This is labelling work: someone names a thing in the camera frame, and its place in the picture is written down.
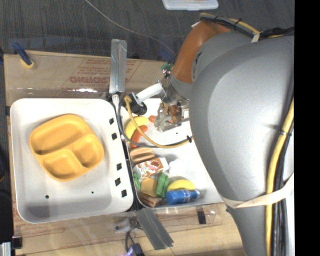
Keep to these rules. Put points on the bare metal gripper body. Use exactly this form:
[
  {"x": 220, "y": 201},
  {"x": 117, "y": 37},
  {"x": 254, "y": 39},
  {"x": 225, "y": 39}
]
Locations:
[{"x": 175, "y": 110}]

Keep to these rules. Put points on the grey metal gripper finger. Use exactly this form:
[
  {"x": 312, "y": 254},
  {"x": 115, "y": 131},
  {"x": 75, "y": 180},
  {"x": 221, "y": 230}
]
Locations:
[
  {"x": 172, "y": 124},
  {"x": 160, "y": 125}
]

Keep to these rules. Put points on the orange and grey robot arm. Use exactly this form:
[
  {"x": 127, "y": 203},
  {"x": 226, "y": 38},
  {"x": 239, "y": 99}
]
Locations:
[{"x": 240, "y": 120}]

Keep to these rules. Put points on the orange carrot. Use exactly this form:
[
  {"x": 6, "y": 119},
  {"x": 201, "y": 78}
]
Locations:
[{"x": 152, "y": 119}]

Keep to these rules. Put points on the orange sausage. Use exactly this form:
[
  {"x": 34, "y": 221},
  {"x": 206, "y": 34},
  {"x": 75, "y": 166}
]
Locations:
[{"x": 138, "y": 136}]

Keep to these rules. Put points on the white plastic tray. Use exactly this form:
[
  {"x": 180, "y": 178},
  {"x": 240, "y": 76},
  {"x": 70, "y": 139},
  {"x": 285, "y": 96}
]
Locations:
[
  {"x": 75, "y": 200},
  {"x": 185, "y": 152}
]

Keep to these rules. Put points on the yellow banana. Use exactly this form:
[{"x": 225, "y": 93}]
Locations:
[
  {"x": 130, "y": 128},
  {"x": 181, "y": 185}
]

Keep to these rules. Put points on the tan hot dog bun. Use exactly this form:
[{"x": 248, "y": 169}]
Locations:
[{"x": 142, "y": 154}]

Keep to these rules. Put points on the white printed carton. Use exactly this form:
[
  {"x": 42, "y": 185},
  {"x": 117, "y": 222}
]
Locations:
[{"x": 150, "y": 167}]

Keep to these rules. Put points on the green toy vegetable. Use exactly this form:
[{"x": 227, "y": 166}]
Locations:
[
  {"x": 162, "y": 186},
  {"x": 136, "y": 181}
]

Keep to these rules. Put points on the tan bread slice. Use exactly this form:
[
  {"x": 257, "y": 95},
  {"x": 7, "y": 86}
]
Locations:
[{"x": 149, "y": 187}]

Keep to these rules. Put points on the blue bottle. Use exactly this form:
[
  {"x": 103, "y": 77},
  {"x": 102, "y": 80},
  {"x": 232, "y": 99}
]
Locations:
[{"x": 180, "y": 197}]

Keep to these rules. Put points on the toy sandwich slice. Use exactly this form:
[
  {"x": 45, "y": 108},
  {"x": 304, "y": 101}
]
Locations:
[{"x": 151, "y": 201}]

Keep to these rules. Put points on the orange divided plate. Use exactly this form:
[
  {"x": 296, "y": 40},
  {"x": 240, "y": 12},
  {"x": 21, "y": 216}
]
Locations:
[{"x": 65, "y": 147}]

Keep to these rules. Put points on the brown cardboard board, red print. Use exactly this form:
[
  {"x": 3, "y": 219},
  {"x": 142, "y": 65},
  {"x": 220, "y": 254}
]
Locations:
[{"x": 62, "y": 75}]

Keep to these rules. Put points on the black cylinder on white bracket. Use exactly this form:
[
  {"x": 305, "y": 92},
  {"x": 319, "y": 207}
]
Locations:
[{"x": 138, "y": 103}]

